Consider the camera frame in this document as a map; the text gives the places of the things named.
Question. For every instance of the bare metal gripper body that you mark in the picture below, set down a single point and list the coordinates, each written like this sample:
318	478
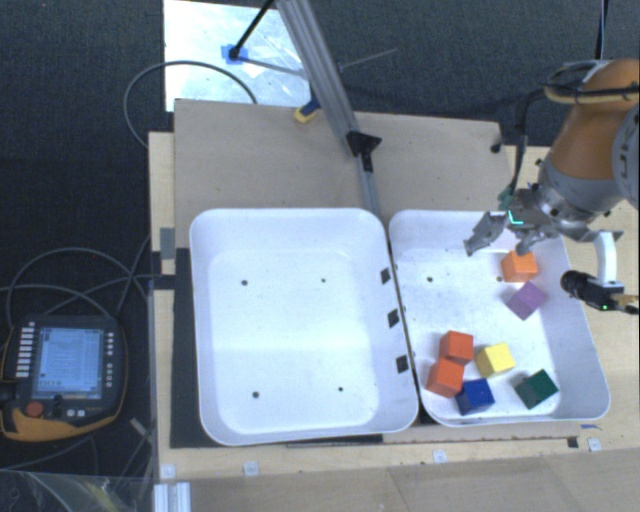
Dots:
542	215

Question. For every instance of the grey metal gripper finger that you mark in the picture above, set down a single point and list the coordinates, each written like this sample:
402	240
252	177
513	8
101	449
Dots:
486	231
529	242

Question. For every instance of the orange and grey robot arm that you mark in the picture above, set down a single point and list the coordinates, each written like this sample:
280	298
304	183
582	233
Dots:
590	135

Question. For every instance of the orange cube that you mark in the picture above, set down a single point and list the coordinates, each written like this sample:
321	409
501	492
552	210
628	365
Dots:
520	266
445	378
457	346

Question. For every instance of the purple cube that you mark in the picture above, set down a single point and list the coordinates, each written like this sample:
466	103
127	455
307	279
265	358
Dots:
526	300

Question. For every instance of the white plastic tray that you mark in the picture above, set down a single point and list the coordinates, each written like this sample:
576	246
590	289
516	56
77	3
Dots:
465	305
295	325

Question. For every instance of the yellow cube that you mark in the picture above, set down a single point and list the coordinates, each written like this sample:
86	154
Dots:
495	360

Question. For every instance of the green cube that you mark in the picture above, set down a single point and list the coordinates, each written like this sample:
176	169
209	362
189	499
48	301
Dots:
536	389

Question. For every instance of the blue cube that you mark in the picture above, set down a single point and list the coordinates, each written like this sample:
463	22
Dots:
475	396

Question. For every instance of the brown cardboard board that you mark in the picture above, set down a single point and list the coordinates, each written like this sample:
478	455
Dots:
260	160

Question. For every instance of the black cylinder on white bracket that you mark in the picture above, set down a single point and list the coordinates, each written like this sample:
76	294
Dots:
606	260

